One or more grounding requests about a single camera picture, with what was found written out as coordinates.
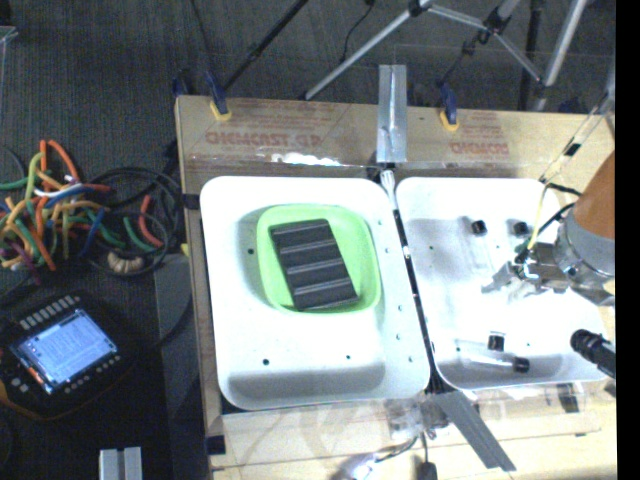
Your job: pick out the dark grey ribbed block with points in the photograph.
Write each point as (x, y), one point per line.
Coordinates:
(315, 265)

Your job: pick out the black cylinder on white bracket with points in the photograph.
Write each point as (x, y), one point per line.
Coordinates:
(594, 348)

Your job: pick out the brown cardboard board red print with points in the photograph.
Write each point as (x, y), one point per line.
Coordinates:
(320, 128)

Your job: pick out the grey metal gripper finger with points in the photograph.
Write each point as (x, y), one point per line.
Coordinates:
(501, 276)
(524, 292)

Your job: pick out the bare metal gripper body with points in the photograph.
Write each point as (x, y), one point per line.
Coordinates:
(547, 267)

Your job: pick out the white plastic tray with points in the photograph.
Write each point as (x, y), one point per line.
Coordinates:
(300, 348)
(460, 308)

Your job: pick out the green plate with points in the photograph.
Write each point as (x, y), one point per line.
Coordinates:
(367, 263)

